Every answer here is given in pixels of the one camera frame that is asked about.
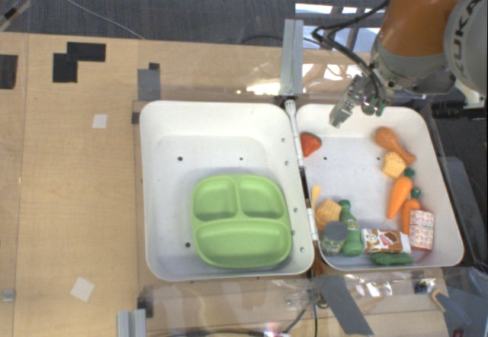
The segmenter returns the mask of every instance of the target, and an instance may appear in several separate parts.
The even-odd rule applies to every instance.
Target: toy bread
[[[325,200],[315,211],[315,223],[319,233],[323,231],[326,224],[331,220],[339,220],[342,207],[332,200]]]
[[[390,177],[399,178],[406,168],[403,158],[396,152],[387,152],[384,157],[384,166],[381,171]]]

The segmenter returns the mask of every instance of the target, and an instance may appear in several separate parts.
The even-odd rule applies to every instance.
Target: metal bracket
[[[10,24],[31,6],[33,0],[17,0],[8,11],[0,16],[0,32],[6,30]]]
[[[133,313],[121,310],[117,314],[117,337],[146,337],[146,310]]]
[[[303,20],[285,20],[281,54],[280,95],[301,95],[303,68]]]

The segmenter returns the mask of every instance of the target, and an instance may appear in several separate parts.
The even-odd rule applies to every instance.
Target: white tape
[[[107,128],[107,119],[107,114],[96,114],[95,117],[93,117],[91,128]]]
[[[76,280],[70,293],[74,297],[83,300],[83,302],[88,302],[94,288],[95,285],[93,283],[90,283],[88,280],[80,277]]]

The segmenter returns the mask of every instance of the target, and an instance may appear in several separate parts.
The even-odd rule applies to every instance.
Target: green divided plate
[[[197,183],[191,228],[198,255],[218,268],[276,265],[291,250],[291,226],[281,189],[257,175],[216,175]]]

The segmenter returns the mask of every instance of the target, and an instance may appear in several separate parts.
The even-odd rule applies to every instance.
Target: white tray
[[[313,244],[288,116],[271,104],[155,101],[140,116],[146,259],[167,281],[300,274]],[[290,215],[288,258],[254,270],[215,268],[192,245],[191,192],[210,175],[249,173],[276,182]]]
[[[349,199],[360,228],[400,228],[401,214],[393,220],[386,218],[393,179],[381,171],[386,151],[374,141],[377,128],[390,127],[405,148],[416,155],[417,160],[411,165],[416,172],[414,185],[422,191],[422,208],[435,214],[433,250],[413,250],[415,264],[394,269],[458,264],[464,246],[423,118],[407,108],[386,108],[381,117],[366,116],[356,108],[355,114],[337,129],[329,125],[331,110],[332,105],[309,104],[297,113],[299,131],[314,133],[323,141],[321,149],[304,160],[309,187],[322,188],[318,204],[325,198]],[[392,268],[370,262],[368,255],[323,257],[340,271]]]

